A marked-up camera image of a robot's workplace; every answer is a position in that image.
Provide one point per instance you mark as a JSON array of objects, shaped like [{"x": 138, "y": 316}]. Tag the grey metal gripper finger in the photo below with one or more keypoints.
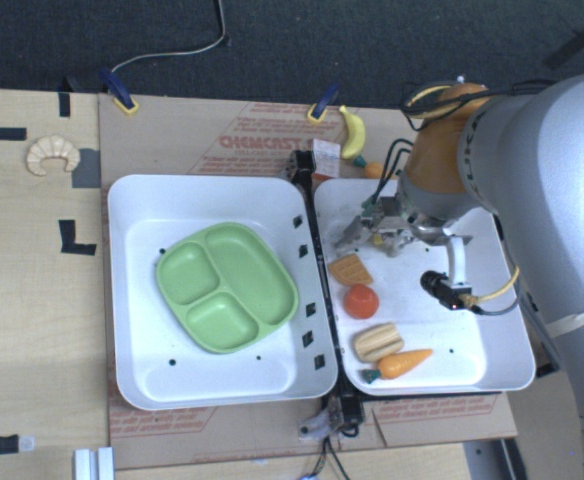
[
  {"x": 352, "y": 232},
  {"x": 398, "y": 247}
]

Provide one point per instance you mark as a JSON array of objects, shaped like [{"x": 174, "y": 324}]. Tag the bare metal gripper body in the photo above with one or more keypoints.
[{"x": 387, "y": 215}]

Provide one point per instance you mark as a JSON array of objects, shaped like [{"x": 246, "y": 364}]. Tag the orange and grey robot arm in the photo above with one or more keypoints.
[{"x": 522, "y": 178}]

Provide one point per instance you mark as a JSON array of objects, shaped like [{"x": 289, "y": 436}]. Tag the small yellow object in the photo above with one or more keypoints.
[{"x": 377, "y": 240}]

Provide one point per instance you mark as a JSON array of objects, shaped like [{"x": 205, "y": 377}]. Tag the orange biscuit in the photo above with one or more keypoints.
[{"x": 350, "y": 270}]

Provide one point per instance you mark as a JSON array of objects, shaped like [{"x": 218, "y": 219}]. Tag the small orange carrot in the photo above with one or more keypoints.
[{"x": 373, "y": 169}]

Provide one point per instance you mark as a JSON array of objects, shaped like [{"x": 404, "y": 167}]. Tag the thin black rod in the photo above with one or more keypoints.
[{"x": 322, "y": 278}]

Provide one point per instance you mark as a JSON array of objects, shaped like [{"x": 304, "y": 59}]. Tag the red-orange cup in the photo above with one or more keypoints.
[{"x": 361, "y": 302}]

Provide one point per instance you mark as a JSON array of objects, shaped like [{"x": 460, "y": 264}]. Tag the white and red carton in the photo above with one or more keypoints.
[{"x": 326, "y": 157}]

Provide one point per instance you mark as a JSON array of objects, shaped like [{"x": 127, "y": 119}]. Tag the yellow banana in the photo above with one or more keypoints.
[{"x": 354, "y": 135}]

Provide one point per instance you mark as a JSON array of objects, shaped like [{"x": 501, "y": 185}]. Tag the beige corn cob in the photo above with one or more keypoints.
[{"x": 378, "y": 342}]

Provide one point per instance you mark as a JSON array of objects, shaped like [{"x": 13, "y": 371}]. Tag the white plastic tray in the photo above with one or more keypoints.
[
  {"x": 437, "y": 338},
  {"x": 142, "y": 288}
]

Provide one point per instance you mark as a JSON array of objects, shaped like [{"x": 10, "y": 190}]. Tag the large orange carrot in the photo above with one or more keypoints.
[{"x": 402, "y": 363}]

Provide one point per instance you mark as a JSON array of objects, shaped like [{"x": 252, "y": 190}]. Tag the green divided plate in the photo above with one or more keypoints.
[{"x": 227, "y": 288}]

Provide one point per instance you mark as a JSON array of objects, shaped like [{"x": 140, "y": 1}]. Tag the brown cardboard board red print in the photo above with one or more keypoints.
[{"x": 182, "y": 138}]

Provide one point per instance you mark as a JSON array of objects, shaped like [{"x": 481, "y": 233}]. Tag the beige croissant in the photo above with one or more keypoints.
[{"x": 52, "y": 150}]

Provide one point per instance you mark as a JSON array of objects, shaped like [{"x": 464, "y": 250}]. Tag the black cylinder on white bracket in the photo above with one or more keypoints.
[{"x": 442, "y": 288}]

